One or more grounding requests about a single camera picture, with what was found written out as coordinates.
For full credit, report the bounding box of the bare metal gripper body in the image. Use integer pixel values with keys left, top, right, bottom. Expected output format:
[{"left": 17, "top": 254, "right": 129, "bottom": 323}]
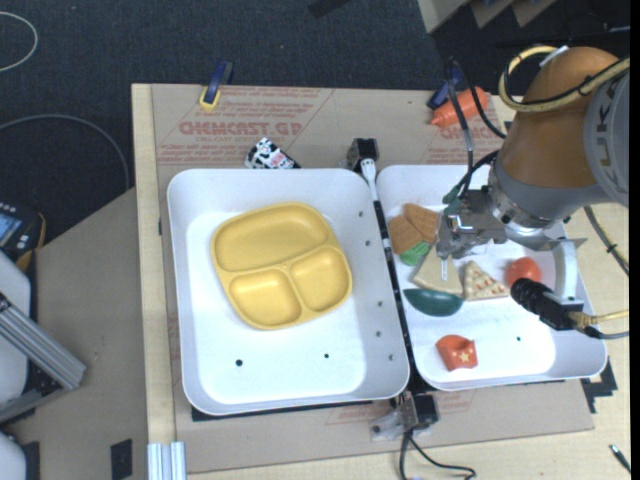
[{"left": 437, "top": 187, "right": 566, "bottom": 260}]

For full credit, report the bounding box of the beige triangular bread slice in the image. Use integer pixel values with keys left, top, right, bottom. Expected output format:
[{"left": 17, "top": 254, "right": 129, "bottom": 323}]
[{"left": 412, "top": 252, "right": 464, "bottom": 297}]

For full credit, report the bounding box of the green toy lettuce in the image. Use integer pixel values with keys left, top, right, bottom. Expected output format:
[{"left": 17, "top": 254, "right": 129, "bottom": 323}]
[{"left": 398, "top": 240, "right": 434, "bottom": 267}]

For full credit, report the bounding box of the toy pizza slice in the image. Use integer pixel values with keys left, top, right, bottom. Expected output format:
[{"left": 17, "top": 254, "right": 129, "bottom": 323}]
[{"left": 459, "top": 260, "right": 512, "bottom": 302}]

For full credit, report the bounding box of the brown waffle biscuit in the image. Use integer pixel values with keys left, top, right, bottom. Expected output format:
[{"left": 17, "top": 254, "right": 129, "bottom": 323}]
[
  {"left": 403, "top": 202, "right": 441, "bottom": 245},
  {"left": 387, "top": 215, "right": 420, "bottom": 256}
]

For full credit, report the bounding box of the dark green bowl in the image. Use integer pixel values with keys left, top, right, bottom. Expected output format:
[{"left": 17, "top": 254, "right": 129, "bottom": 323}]
[{"left": 402, "top": 287, "right": 465, "bottom": 318}]

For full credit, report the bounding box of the thin black and white rod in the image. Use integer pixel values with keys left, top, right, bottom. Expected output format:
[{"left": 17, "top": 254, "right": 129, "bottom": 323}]
[{"left": 359, "top": 159, "right": 419, "bottom": 395}]

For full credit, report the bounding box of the red toy tomato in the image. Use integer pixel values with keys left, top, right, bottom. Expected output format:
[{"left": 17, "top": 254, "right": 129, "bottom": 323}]
[{"left": 504, "top": 256, "right": 543, "bottom": 290}]

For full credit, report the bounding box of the orange packet with yellow star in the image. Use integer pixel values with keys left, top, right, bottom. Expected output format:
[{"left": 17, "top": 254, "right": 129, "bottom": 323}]
[{"left": 434, "top": 334, "right": 480, "bottom": 373}]

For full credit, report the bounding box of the white plastic tray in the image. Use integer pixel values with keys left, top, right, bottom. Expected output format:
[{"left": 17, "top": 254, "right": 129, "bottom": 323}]
[
  {"left": 374, "top": 163, "right": 609, "bottom": 392},
  {"left": 166, "top": 167, "right": 411, "bottom": 416}
]

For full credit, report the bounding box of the yellow divided plate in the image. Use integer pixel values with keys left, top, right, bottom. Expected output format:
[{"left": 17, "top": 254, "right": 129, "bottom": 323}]
[{"left": 209, "top": 201, "right": 354, "bottom": 331}]

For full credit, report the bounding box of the brown cardboard board red print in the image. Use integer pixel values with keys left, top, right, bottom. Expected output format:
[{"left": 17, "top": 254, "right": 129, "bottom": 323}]
[{"left": 149, "top": 83, "right": 596, "bottom": 474}]

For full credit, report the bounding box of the black and white carton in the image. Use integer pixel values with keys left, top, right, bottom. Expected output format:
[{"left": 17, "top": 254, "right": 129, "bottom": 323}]
[{"left": 243, "top": 136, "right": 302, "bottom": 171}]

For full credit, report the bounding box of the black cylinder on white bracket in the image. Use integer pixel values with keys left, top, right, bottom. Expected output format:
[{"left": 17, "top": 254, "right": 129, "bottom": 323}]
[{"left": 509, "top": 237, "right": 589, "bottom": 332}]

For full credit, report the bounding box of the black block with thin wires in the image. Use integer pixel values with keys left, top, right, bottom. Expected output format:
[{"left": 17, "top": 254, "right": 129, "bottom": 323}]
[
  {"left": 369, "top": 391, "right": 442, "bottom": 442},
  {"left": 348, "top": 137, "right": 379, "bottom": 170}
]

